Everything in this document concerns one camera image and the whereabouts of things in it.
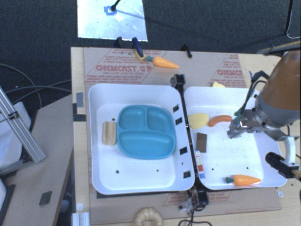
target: blue plate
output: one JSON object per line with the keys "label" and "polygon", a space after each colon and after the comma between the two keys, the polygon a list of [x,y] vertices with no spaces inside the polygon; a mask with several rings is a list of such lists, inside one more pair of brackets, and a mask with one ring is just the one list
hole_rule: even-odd
{"label": "blue plate", "polygon": [[131,157],[163,159],[175,149],[175,128],[170,113],[149,105],[129,105],[117,123],[120,150]]}

